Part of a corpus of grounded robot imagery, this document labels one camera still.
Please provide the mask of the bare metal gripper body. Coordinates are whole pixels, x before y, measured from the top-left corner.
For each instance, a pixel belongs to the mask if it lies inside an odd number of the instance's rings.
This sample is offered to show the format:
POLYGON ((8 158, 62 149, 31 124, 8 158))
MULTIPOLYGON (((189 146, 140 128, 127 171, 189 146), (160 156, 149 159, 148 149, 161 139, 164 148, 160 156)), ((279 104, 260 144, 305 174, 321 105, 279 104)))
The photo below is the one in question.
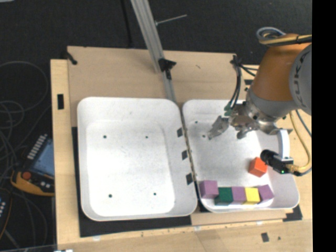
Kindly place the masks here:
POLYGON ((279 131, 276 125, 278 119, 266 115, 252 102, 243 101, 233 107, 229 117, 229 124, 236 131, 241 127, 251 127, 251 131, 260 130, 265 134, 274 135, 279 131))

